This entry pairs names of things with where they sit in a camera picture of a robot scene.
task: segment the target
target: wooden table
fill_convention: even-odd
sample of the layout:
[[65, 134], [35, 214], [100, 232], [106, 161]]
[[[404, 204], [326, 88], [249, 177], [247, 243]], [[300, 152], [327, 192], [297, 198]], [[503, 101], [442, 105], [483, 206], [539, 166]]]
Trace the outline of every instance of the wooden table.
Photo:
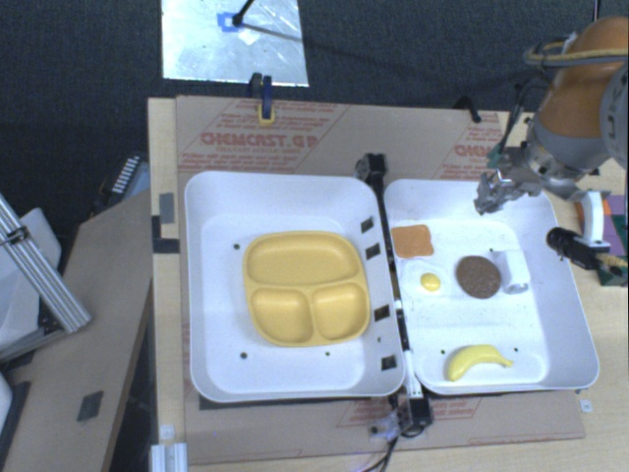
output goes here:
[[[380, 109], [387, 114], [387, 109]], [[451, 111], [443, 111], [444, 120]], [[502, 123], [506, 114], [500, 114]], [[152, 177], [153, 218], [159, 218], [164, 194], [178, 191], [176, 102], [152, 99], [149, 102], [149, 140]], [[523, 138], [519, 125], [513, 140]], [[387, 152], [387, 143], [377, 151]], [[613, 162], [601, 168], [601, 178], [586, 178], [583, 187], [608, 188], [614, 194], [624, 193], [624, 172]], [[552, 199], [559, 224], [578, 230], [574, 206]], [[157, 223], [159, 236], [179, 238], [179, 217]], [[182, 377], [181, 281], [180, 261], [176, 253], [156, 254], [153, 258], [155, 278], [155, 330], [157, 360], [157, 406], [160, 443], [183, 443], [186, 440], [184, 388]], [[627, 355], [627, 289], [601, 287], [594, 272], [574, 267], [576, 283], [600, 357], [600, 377], [578, 398], [589, 401], [592, 412], [582, 415], [586, 438], [559, 442], [514, 443], [491, 446], [430, 449], [395, 452], [387, 470], [430, 471], [555, 471], [555, 470], [624, 470], [629, 463], [629, 380]], [[379, 455], [347, 454], [317, 458], [281, 459], [243, 463], [191, 466], [194, 472], [243, 471], [351, 471], [362, 470], [379, 459]]]
[[145, 191], [81, 226], [64, 281], [92, 321], [7, 374], [30, 388], [5, 472], [109, 471], [150, 310], [148, 214]]

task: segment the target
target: metal frame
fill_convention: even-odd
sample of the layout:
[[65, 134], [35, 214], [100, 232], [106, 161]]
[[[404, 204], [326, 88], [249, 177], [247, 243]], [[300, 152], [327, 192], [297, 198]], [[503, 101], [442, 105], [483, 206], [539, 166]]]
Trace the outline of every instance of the metal frame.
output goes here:
[[21, 224], [20, 218], [2, 194], [0, 194], [0, 247], [9, 253], [61, 327], [61, 330], [48, 334], [40, 327], [0, 351], [0, 361], [11, 360], [41, 346], [59, 337], [61, 334], [58, 332], [76, 332], [91, 320], [90, 314], [65, 285], [59, 272], [39, 251], [29, 230]]

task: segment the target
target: aluminum foil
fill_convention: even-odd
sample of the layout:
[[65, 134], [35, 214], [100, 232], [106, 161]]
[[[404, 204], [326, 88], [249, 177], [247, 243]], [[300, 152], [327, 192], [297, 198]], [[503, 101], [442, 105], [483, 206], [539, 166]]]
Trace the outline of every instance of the aluminum foil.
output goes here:
[[308, 86], [297, 0], [256, 0], [235, 28], [247, 0], [162, 0], [166, 79], [247, 83], [270, 75], [278, 86]]

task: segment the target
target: white tray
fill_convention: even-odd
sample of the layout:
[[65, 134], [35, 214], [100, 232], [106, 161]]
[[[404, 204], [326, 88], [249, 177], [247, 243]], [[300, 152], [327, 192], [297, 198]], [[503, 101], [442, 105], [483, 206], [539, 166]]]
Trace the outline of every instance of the white tray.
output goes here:
[[[186, 187], [191, 372], [197, 390], [219, 402], [383, 396], [405, 369], [377, 201], [349, 177], [210, 171]], [[363, 222], [372, 228], [363, 232]], [[332, 345], [282, 347], [250, 317], [243, 255], [256, 237], [322, 230], [345, 236], [361, 254], [372, 317], [359, 337]], [[367, 258], [366, 249], [380, 254]], [[388, 307], [376, 320], [373, 311]], [[395, 367], [382, 369], [395, 358]]]
[[[523, 198], [497, 213], [479, 216], [476, 183], [398, 180], [385, 191], [391, 229], [425, 224], [434, 254], [396, 258], [414, 369], [421, 383], [441, 394], [581, 388], [599, 374], [599, 360], [568, 261], [545, 243], [556, 219], [546, 196]], [[466, 256], [488, 259], [522, 251], [529, 290], [489, 299], [468, 296], [455, 268]], [[423, 272], [443, 286], [432, 295], [411, 288]], [[447, 380], [452, 355], [465, 346], [492, 344], [514, 361], [506, 369], [478, 365], [457, 382]]]

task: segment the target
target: blue tape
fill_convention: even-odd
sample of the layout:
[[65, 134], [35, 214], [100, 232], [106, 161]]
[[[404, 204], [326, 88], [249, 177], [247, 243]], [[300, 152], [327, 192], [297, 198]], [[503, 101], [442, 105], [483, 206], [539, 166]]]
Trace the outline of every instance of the blue tape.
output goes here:
[[232, 18], [234, 16], [236, 16], [236, 14], [231, 12], [221, 12], [216, 15], [216, 21], [223, 31], [233, 33], [234, 31], [238, 31], [238, 27], [232, 25]]

